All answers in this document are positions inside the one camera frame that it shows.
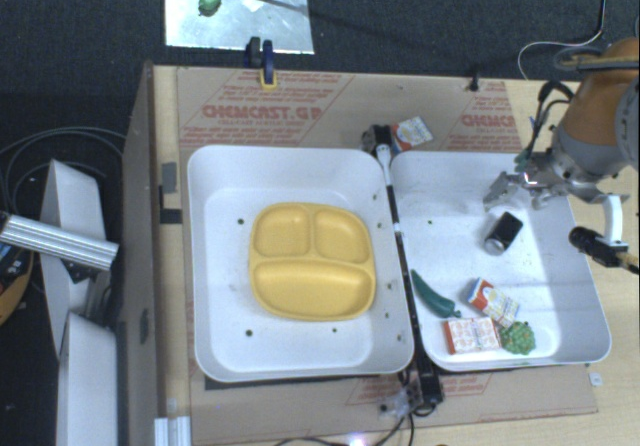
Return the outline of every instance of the small food package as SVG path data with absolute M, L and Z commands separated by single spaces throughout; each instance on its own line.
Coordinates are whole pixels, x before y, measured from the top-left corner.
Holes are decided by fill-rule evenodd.
M 488 316 L 447 320 L 444 322 L 444 333 L 450 354 L 500 348 L 498 332 L 493 320 Z
M 482 278 L 473 286 L 468 301 L 505 328 L 511 327 L 520 307 L 515 300 Z
M 421 117 L 414 117 L 391 125 L 391 133 L 393 147 L 400 153 L 433 140 L 433 134 Z

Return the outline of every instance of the white cardboard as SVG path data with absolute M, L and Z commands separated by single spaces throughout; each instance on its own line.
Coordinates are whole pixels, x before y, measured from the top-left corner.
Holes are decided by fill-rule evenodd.
M 195 350 L 209 376 L 239 382 L 372 375 L 409 364 L 411 323 L 385 182 L 373 157 L 344 149 L 208 146 L 193 154 L 188 173 Z M 307 322 L 258 304 L 249 285 L 251 227 L 264 208 L 281 202 L 338 206 L 362 219 L 377 273 L 365 313 Z
M 115 336 L 69 313 L 58 373 L 57 446 L 118 442 Z
M 575 227 L 566 197 L 534 210 L 518 191 L 508 203 L 485 212 L 482 198 L 514 155 L 501 153 L 407 152 L 392 173 L 407 258 L 437 293 L 457 303 L 465 318 L 483 316 L 467 303 L 483 278 L 520 304 L 516 319 L 532 327 L 536 348 L 529 355 L 487 350 L 450 354 L 444 320 L 416 297 L 422 338 L 429 357 L 449 371 L 590 363 L 611 348 L 611 335 L 584 254 L 567 237 Z M 500 256 L 484 251 L 484 238 L 509 211 L 523 222 Z
M 52 160 L 40 220 L 71 233 L 104 240 L 102 207 L 95 179 Z M 84 312 L 89 280 L 74 284 L 60 258 L 41 254 L 40 260 L 51 331 L 59 355 L 67 314 Z

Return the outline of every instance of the metal rod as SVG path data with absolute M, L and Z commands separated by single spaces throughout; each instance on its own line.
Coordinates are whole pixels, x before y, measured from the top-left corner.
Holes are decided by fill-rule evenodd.
M 109 270 L 118 252 L 115 243 L 5 212 L 0 213 L 0 242 L 98 270 Z
M 413 291 L 411 289 L 411 276 L 409 275 L 409 263 L 407 262 L 407 253 L 404 248 L 402 239 L 402 230 L 400 229 L 400 216 L 398 214 L 398 204 L 396 202 L 395 190 L 393 189 L 393 180 L 391 178 L 391 148 L 386 144 L 376 146 L 376 158 L 382 166 L 384 180 L 387 185 L 387 196 L 389 198 L 389 207 L 391 210 L 391 220 L 393 222 L 393 230 L 396 237 L 396 246 L 398 248 L 398 257 L 400 259 L 400 269 L 402 270 L 402 280 L 404 283 L 407 307 L 409 310 L 409 318 L 411 329 L 413 332 L 413 341 L 415 347 L 415 362 L 418 369 L 420 379 L 420 388 L 422 397 L 426 405 L 435 406 L 442 402 L 443 394 L 440 385 L 440 379 L 435 371 L 431 360 L 427 356 L 424 343 L 422 341 L 422 333 L 420 331 L 420 323 L 418 322 L 418 311 L 416 310 Z

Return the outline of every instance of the green broccoli toy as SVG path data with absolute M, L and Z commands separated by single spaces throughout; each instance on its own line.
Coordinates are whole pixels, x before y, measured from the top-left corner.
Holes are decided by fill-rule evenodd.
M 203 16 L 213 16 L 222 5 L 222 0 L 199 0 L 198 10 Z
M 502 348 L 512 354 L 529 355 L 536 347 L 533 330 L 527 322 L 514 322 L 508 329 L 500 330 Z

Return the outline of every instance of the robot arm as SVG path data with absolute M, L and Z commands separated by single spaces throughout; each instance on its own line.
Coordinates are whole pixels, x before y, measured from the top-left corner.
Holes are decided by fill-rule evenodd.
M 597 184 L 627 165 L 638 170 L 639 47 L 637 38 L 625 39 L 599 57 L 574 61 L 579 69 L 590 71 L 575 96 L 562 84 L 546 84 L 539 96 L 540 108 L 531 143 L 516 158 L 514 173 L 500 174 L 484 198 L 488 210 L 507 201 L 518 188 L 524 188 L 530 192 L 535 209 L 543 208 L 553 197 L 568 194 L 589 204 L 602 204 L 605 234 L 582 228 L 580 234 L 570 235 L 570 241 L 605 266 L 622 266 L 632 271 L 635 268 L 636 273 L 637 259 L 634 265 L 626 254 L 628 246 L 620 238 L 621 203 L 628 196 L 605 194 Z M 547 115 L 542 104 L 554 88 L 571 97 L 569 108 L 554 129 L 551 146 L 534 152 L 536 137 Z

